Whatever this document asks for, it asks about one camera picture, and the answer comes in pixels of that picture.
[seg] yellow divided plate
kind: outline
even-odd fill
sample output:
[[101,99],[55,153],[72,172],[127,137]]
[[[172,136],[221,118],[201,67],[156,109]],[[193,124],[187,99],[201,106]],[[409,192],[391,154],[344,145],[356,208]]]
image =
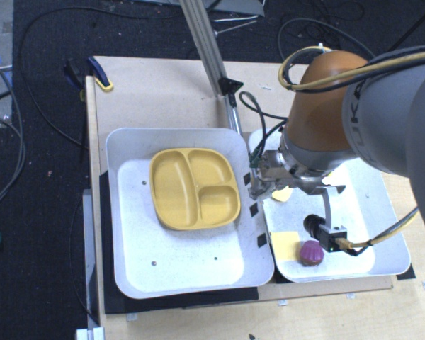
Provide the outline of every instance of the yellow divided plate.
[[149,168],[157,217],[174,230],[216,228],[241,210],[236,178],[228,160],[211,149],[168,149]]

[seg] dark floor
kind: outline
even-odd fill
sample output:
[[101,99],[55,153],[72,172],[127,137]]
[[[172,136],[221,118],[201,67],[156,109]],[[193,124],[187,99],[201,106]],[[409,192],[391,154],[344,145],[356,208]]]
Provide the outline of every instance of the dark floor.
[[[224,60],[281,62],[279,29],[295,18],[331,24],[375,55],[394,47],[425,45],[425,0],[268,0],[265,10],[266,17],[257,23],[219,35]],[[87,152],[69,140],[82,139],[85,107],[63,75],[64,63],[74,58],[87,72],[84,60],[91,55],[197,59],[180,13],[178,7],[129,1],[14,0],[13,88],[27,157],[16,185],[0,203],[0,339],[72,339],[76,329],[86,327],[70,276],[72,265],[75,284],[84,295],[81,210],[75,216],[69,262],[73,214],[89,187]],[[213,27],[222,30],[236,24]],[[320,42],[369,58],[357,44],[323,25],[296,21],[280,33],[283,56]],[[47,124],[35,102],[69,140]],[[0,130],[0,188],[9,181],[17,154],[16,135]]]

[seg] yellow cable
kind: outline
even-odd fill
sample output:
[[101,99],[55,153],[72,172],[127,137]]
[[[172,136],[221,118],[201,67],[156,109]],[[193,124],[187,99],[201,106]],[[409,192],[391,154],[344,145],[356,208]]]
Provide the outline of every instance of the yellow cable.
[[388,67],[395,67],[399,64],[404,64],[404,63],[412,62],[412,61],[415,61],[415,60],[422,60],[422,59],[425,58],[425,52],[414,53],[414,54],[406,55],[406,56],[403,56],[403,57],[385,60],[384,62],[380,62],[380,63],[376,63],[376,64],[372,64],[372,65],[367,65],[367,66],[364,66],[364,67],[361,67],[361,68],[351,69],[349,71],[342,72],[340,74],[336,74],[335,76],[329,76],[327,78],[319,79],[318,81],[314,81],[314,82],[310,82],[310,83],[306,83],[306,84],[289,84],[283,78],[283,71],[285,69],[286,62],[288,62],[288,59],[291,56],[289,56],[284,61],[284,63],[282,63],[282,67],[280,67],[280,69],[279,69],[278,81],[280,82],[280,84],[282,86],[284,86],[287,89],[290,89],[292,91],[302,91],[303,89],[313,89],[313,88],[316,88],[318,86],[322,86],[324,84],[328,84],[330,82],[333,82],[333,81],[336,81],[336,80],[339,80],[339,79],[350,78],[350,77],[356,76],[358,74],[374,72],[374,71],[377,71],[379,69],[385,69],[385,68],[388,68]]
[[336,240],[336,243],[340,246],[340,249],[341,250],[369,247],[369,246],[372,246],[374,244],[381,243],[382,241],[385,241],[386,239],[389,239],[390,237],[393,237],[398,232],[400,232],[401,230],[403,230],[404,228],[406,228],[408,225],[410,225],[414,221],[414,219],[417,216],[417,214],[419,214],[419,211],[414,212],[411,215],[411,217],[407,218],[406,222],[404,222],[403,224],[401,224],[397,229],[394,229],[390,233],[388,233],[386,235],[383,235],[381,237],[378,237],[376,239],[371,239],[369,241],[361,242],[361,243],[353,243],[353,242],[347,240],[346,238],[338,238]]
[[283,78],[283,73],[285,71],[285,67],[287,66],[288,63],[292,64],[294,59],[296,57],[298,57],[301,54],[304,53],[308,53],[308,52],[331,52],[332,49],[328,48],[328,47],[323,47],[322,45],[313,45],[311,47],[305,47],[302,49],[297,50],[296,52],[294,52],[292,55],[290,55],[287,59],[285,59],[282,63],[282,65],[280,66],[280,68],[278,69],[278,81],[279,83],[285,87],[288,88],[290,86],[290,84],[285,80],[285,78]]

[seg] metal pole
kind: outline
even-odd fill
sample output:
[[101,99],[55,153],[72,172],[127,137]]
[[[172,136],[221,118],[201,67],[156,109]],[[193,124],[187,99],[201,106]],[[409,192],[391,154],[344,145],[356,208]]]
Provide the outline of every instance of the metal pole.
[[198,54],[205,67],[206,74],[209,78],[212,90],[217,97],[225,99],[225,108],[227,111],[229,126],[240,135],[241,123],[237,108],[230,104],[228,97],[222,94],[219,85],[219,79],[227,78],[227,72],[220,56],[219,47],[215,39],[213,27],[210,24],[208,13],[203,5],[202,0],[179,0],[184,16],[186,17],[189,29]]

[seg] black clamp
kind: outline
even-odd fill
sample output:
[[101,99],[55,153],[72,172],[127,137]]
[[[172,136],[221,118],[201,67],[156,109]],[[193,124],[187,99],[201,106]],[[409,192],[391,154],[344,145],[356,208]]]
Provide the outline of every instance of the black clamp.
[[231,107],[236,107],[236,97],[235,93],[241,89],[244,83],[235,81],[230,78],[220,78],[219,79],[219,87],[223,96],[228,96],[228,101]]

